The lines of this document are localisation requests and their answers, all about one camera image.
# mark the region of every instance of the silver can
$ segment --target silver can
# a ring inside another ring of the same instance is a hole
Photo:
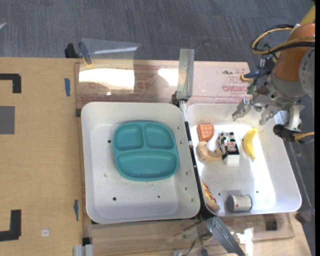
[[[234,212],[249,212],[252,209],[252,199],[246,195],[229,195],[226,199],[227,209]]]

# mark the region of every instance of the gray floor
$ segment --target gray floor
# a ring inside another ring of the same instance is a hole
[[[311,0],[0,0],[1,57],[64,58],[67,44],[82,38],[194,47],[210,38],[197,61],[245,61],[256,70],[260,58],[250,42],[269,27],[296,24]],[[275,46],[288,34],[270,38]],[[147,57],[170,60],[169,51]],[[306,132],[314,131],[311,99],[301,113]],[[301,219],[312,255],[315,247],[315,145],[287,145],[303,198]]]

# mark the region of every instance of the wooden table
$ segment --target wooden table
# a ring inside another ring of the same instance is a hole
[[[73,246],[82,244],[82,149],[75,88],[79,62],[0,58],[0,73],[21,76],[21,93],[13,93],[12,81],[0,80],[0,106],[14,107],[15,115],[14,134],[0,134],[0,232],[10,229],[11,210],[21,210],[21,234],[0,241],[0,255],[71,256]],[[247,255],[310,255],[301,224],[292,214],[290,221],[294,237],[254,242],[252,249],[243,244],[243,250]],[[223,248],[209,252],[226,255]]]

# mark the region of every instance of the teal plate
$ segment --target teal plate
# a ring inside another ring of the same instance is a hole
[[[163,180],[171,177],[179,166],[175,138],[158,122],[120,125],[113,134],[112,146],[115,166],[129,180]]]

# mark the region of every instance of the gray square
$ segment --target gray square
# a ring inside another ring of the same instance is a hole
[[[0,106],[0,135],[15,134],[15,107]]]

